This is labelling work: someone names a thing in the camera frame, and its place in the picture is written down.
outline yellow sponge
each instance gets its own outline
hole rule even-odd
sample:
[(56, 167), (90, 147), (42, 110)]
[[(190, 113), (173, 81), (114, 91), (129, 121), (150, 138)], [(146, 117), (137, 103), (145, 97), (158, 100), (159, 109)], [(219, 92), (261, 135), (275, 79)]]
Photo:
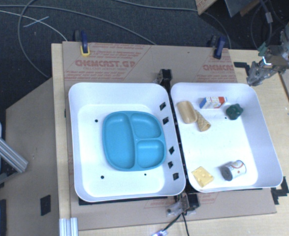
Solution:
[(192, 174), (201, 187), (206, 186), (214, 179), (213, 176), (209, 172), (207, 172), (202, 166), (200, 166), (198, 169), (195, 169)]

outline wooden table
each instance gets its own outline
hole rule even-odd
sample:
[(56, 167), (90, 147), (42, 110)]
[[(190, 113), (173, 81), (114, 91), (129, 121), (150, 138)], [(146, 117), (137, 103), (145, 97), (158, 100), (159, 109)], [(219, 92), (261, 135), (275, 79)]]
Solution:
[[(247, 62), (259, 61), (256, 51), (229, 50), (232, 61)], [(62, 44), (52, 44), (52, 68), (54, 85), (54, 107), (56, 126), (56, 153), (58, 168), (58, 195), (60, 218), (71, 217), (68, 157), (66, 142), (66, 122), (64, 118), (64, 74), (63, 74), (63, 50)], [(239, 83), (246, 84), (245, 70), (235, 69)], [(289, 186), (289, 100), (281, 78), (278, 75), (263, 81), (263, 84), (254, 87), (270, 132), (275, 150), (277, 152), (283, 175)], [(189, 221), (190, 235), (288, 235), (289, 236), (289, 194), (280, 197), (280, 205), (277, 213), (233, 217), (221, 219), (209, 219)], [(121, 227), (101, 230), (80, 231), (80, 236), (150, 236), (154, 232), (164, 228), (166, 224), (152, 224), (145, 226)], [(185, 235), (183, 222), (175, 223), (168, 229), (169, 235)]]

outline blue plate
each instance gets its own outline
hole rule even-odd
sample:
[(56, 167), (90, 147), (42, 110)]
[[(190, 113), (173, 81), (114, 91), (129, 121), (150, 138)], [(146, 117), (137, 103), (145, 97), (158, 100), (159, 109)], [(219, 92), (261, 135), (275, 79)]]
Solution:
[(109, 114), (103, 123), (102, 142), (108, 163), (121, 171), (150, 170), (166, 158), (161, 124), (146, 112)]

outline black fabric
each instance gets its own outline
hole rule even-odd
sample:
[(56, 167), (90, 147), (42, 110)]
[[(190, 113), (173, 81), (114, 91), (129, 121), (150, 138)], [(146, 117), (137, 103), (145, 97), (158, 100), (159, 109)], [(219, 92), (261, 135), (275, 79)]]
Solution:
[[(25, 5), (30, 0), (0, 0), (0, 5)], [(195, 0), (126, 0), (159, 7), (196, 9)], [(289, 20), (289, 0), (272, 0), (278, 15)], [(111, 0), (37, 0), (33, 5), (60, 7), (90, 14), (126, 27), (158, 45), (204, 47), (212, 35), (225, 35), (222, 27), (210, 16), (190, 11), (148, 9)], [(0, 10), (21, 13), (22, 8)], [(217, 0), (206, 12), (216, 17), (228, 31), (233, 49), (255, 49), (250, 34), (250, 21), (254, 13), (231, 18), (224, 0)], [(84, 30), (89, 42), (150, 44), (146, 40), (100, 20), (51, 9), (29, 8), (25, 16), (35, 19), (49, 17), (43, 22), (61, 32), (68, 40), (75, 30)], [(23, 55), (17, 38), (19, 17), (0, 12), (0, 121), (5, 110), (47, 80), (38, 73)], [(51, 43), (62, 43), (63, 38), (40, 23), (24, 27), (33, 21), (23, 19), (21, 40), (31, 61), (45, 74), (51, 76)], [(254, 21), (257, 44), (266, 38), (266, 24), (259, 13)], [(274, 30), (279, 25), (275, 22)], [(275, 32), (273, 42), (279, 39)]]

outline tin can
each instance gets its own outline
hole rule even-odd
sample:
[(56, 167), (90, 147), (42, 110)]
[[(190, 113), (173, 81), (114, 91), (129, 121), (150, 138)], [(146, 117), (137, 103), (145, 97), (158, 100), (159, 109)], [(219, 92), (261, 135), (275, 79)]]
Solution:
[(246, 173), (246, 166), (241, 160), (237, 160), (222, 167), (221, 173), (226, 181), (232, 181)]

